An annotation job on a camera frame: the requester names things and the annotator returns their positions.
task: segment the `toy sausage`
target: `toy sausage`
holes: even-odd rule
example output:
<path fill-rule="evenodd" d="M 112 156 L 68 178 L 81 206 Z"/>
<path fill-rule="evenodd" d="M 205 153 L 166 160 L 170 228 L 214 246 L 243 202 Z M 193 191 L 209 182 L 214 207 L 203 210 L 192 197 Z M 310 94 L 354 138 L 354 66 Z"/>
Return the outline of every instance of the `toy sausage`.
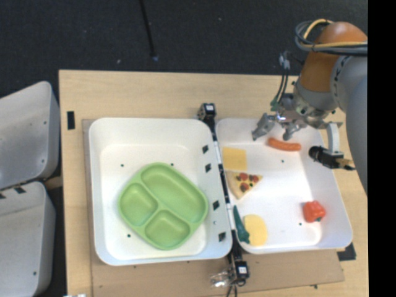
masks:
<path fill-rule="evenodd" d="M 289 143 L 289 142 L 279 141 L 274 137 L 270 137 L 268 139 L 268 145 L 275 149 L 283 150 L 283 151 L 299 151 L 299 150 L 301 150 L 300 143 Z"/>

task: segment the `toy tomato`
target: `toy tomato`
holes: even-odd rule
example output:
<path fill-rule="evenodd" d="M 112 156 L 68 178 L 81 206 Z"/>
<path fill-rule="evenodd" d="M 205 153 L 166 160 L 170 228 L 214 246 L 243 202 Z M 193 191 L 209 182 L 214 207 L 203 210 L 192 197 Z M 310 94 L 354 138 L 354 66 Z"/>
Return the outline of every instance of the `toy tomato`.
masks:
<path fill-rule="evenodd" d="M 304 218 L 307 222 L 321 221 L 326 215 L 326 210 L 317 201 L 309 201 L 303 207 Z"/>

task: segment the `black floor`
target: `black floor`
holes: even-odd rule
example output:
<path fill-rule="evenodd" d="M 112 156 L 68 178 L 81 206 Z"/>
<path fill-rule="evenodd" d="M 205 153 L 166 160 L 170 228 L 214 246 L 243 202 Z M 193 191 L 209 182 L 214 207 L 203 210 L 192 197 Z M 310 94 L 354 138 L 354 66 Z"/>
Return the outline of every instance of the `black floor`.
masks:
<path fill-rule="evenodd" d="M 368 34 L 368 0 L 0 0 L 0 98 L 47 80 L 58 97 L 59 69 L 279 74 L 279 53 L 305 20 L 355 24 Z M 291 63 L 291 73 L 301 66 Z M 54 275 L 47 296 L 65 291 L 61 190 Z"/>

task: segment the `yellow block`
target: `yellow block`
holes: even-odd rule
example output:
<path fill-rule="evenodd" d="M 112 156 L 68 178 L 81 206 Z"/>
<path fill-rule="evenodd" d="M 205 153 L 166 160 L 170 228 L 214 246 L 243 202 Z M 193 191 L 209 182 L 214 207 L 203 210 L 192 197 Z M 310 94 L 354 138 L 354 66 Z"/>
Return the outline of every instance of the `yellow block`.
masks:
<path fill-rule="evenodd" d="M 223 147 L 223 166 L 227 170 L 246 171 L 246 151 L 241 148 Z"/>
<path fill-rule="evenodd" d="M 268 232 L 264 220 L 259 215 L 245 215 L 243 224 L 249 233 L 249 242 L 252 246 L 262 246 L 267 241 Z"/>

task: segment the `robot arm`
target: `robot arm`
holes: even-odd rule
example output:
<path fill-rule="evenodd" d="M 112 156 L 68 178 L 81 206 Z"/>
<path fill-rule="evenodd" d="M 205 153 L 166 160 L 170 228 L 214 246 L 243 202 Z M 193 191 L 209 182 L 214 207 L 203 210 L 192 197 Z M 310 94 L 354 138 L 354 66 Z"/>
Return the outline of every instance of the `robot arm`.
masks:
<path fill-rule="evenodd" d="M 314 43 L 308 35 L 324 26 Z M 285 74 L 280 89 L 271 102 L 273 116 L 266 113 L 257 123 L 252 138 L 268 133 L 275 122 L 285 129 L 284 140 L 306 126 L 327 129 L 329 148 L 312 147 L 310 156 L 329 168 L 353 169 L 338 148 L 338 127 L 341 123 L 325 122 L 335 109 L 346 114 L 346 133 L 353 163 L 364 190 L 367 187 L 367 36 L 347 22 L 319 19 L 296 27 L 296 44 L 308 51 L 304 66 L 294 84 L 293 93 L 286 93 L 290 63 L 288 53 L 280 56 Z"/>

